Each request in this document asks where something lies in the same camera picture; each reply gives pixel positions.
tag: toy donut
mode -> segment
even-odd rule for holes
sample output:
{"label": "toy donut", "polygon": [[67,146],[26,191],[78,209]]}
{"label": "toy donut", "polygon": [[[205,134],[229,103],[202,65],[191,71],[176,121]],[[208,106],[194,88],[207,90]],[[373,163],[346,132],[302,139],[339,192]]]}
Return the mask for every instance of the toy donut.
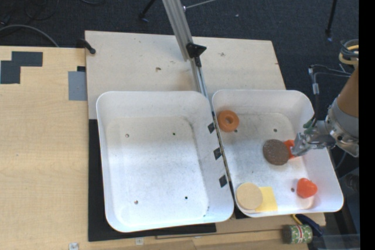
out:
{"label": "toy donut", "polygon": [[227,109],[219,113],[217,116],[217,123],[222,131],[232,132],[237,129],[240,124],[240,119],[235,112]]}

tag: black carpet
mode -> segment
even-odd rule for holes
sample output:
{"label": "black carpet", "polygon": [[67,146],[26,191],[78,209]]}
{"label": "black carpet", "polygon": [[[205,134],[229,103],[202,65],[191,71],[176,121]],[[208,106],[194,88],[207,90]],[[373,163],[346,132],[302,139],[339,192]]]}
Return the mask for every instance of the black carpet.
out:
{"label": "black carpet", "polygon": [[[54,46],[35,30],[1,30],[5,25],[37,28],[60,47],[74,47],[85,30],[172,35],[161,0],[146,13],[147,22],[140,20],[139,13],[149,1],[0,0],[0,45]],[[208,0],[181,1],[191,6]],[[340,41],[359,38],[359,0],[337,0],[332,40],[328,39],[332,4],[333,0],[216,0],[189,8],[186,17],[193,36],[272,41],[287,89],[305,93],[314,104],[309,65],[340,69]],[[319,119],[325,117],[345,82],[346,78],[319,77]],[[341,156],[340,150],[333,150],[335,160]],[[343,176],[358,165],[359,159],[348,155],[338,174]]]}

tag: black clamp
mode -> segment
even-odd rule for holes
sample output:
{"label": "black clamp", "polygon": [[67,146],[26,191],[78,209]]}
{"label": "black clamp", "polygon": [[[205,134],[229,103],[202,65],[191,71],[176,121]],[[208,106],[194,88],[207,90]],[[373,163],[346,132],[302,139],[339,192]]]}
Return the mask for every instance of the black clamp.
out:
{"label": "black clamp", "polygon": [[92,48],[92,46],[88,43],[88,41],[84,39],[78,39],[76,43],[77,48],[87,48],[87,50],[91,53],[94,54],[96,50]]}
{"label": "black clamp", "polygon": [[188,43],[186,45],[187,53],[189,54],[189,57],[192,59],[194,58],[195,65],[197,67],[202,66],[202,62],[200,61],[199,56],[207,49],[207,47],[197,45],[194,43]]}

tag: beige round disc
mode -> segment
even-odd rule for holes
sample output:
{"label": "beige round disc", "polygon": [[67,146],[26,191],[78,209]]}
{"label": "beige round disc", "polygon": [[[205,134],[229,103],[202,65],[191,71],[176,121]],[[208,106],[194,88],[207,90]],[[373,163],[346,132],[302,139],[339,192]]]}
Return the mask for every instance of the beige round disc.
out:
{"label": "beige round disc", "polygon": [[263,202],[263,195],[258,186],[246,182],[241,184],[236,191],[238,205],[244,210],[255,210]]}

